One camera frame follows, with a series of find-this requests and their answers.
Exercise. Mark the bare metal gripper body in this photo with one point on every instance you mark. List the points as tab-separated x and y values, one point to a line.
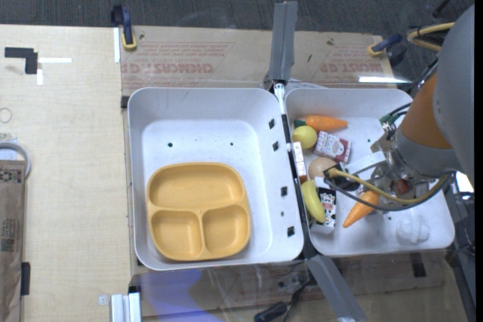
403	186

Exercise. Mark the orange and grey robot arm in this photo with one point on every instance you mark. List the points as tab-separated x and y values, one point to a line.
453	86

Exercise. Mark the clear plastic bottle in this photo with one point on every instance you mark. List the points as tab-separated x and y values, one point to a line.
412	230

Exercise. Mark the orange carrot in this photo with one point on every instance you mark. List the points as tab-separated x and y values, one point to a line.
326	122
358	213

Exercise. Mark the white plastic tray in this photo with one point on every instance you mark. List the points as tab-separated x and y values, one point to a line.
211	109
362	237

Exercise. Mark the white carton with cow print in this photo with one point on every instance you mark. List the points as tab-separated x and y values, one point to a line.
329	207

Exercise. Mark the red and white carton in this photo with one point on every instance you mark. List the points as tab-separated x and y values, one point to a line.
332	147

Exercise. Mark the beige egg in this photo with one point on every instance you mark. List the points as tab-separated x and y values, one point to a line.
320	166

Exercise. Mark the yellow banana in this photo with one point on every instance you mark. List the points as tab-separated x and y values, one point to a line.
314	200

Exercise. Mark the white and orange packet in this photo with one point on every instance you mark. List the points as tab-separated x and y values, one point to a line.
299	160

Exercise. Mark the yellow lemon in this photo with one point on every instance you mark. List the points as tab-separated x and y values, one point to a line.
305	137

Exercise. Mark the yellow divided plate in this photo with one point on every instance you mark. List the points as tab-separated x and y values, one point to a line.
196	211

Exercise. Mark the brown cardboard board red print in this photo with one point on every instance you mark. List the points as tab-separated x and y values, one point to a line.
226	60

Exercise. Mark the brown paper bag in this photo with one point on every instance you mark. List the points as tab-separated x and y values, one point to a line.
11	237

